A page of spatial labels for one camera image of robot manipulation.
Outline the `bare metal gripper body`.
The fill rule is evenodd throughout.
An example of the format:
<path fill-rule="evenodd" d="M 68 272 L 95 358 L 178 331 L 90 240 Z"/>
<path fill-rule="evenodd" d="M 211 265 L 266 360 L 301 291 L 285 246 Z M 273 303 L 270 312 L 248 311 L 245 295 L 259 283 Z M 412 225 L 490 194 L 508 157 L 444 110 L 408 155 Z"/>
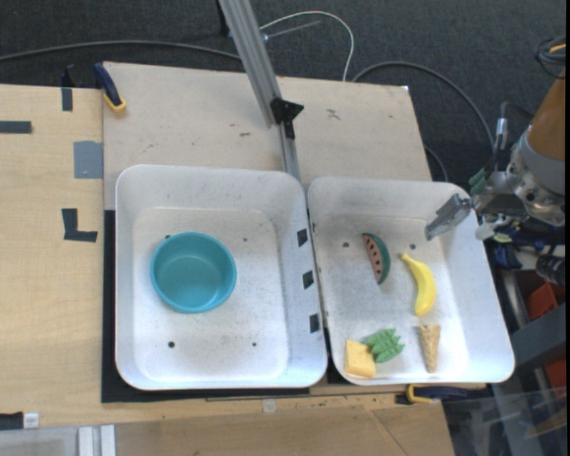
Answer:
<path fill-rule="evenodd" d="M 505 216 L 565 225 L 565 198 L 529 179 L 482 180 L 471 187 L 472 203 L 483 216 Z"/>

